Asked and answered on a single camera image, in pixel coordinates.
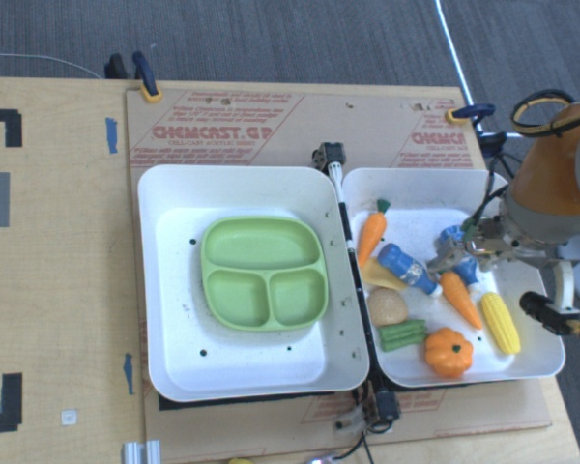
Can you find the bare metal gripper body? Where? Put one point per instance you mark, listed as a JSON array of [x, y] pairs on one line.
[[505, 245]]

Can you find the brown cardboard board, red print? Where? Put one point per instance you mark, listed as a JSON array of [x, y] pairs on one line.
[[251, 128]]

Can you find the orange pumpkin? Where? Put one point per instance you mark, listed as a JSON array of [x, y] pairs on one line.
[[448, 353]]

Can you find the thin black and white rod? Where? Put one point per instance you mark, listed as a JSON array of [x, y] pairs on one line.
[[350, 244]]

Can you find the green divided plate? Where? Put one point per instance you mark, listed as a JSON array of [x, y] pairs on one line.
[[263, 240]]

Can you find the black cylinder on white bracket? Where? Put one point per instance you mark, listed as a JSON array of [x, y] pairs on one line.
[[546, 310]]

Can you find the yellow toy food piece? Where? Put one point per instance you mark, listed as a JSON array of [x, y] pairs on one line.
[[379, 276]]

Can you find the white plastic tray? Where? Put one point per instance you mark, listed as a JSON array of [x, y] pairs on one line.
[[415, 220], [251, 356]]

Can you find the orange carrot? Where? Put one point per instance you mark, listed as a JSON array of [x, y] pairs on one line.
[[371, 232], [460, 295]]

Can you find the blue bottle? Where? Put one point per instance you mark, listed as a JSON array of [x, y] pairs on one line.
[[406, 268], [470, 273]]

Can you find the tan bread roll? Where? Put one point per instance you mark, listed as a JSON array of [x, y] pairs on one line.
[[387, 306]]

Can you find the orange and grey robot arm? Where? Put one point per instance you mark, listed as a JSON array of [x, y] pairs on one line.
[[548, 172]]

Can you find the green beans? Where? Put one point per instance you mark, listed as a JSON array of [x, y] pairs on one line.
[[402, 335]]

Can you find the yellow corn cob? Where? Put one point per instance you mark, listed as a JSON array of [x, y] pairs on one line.
[[500, 322]]

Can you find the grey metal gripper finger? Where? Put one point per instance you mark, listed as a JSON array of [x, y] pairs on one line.
[[445, 255], [484, 262]]

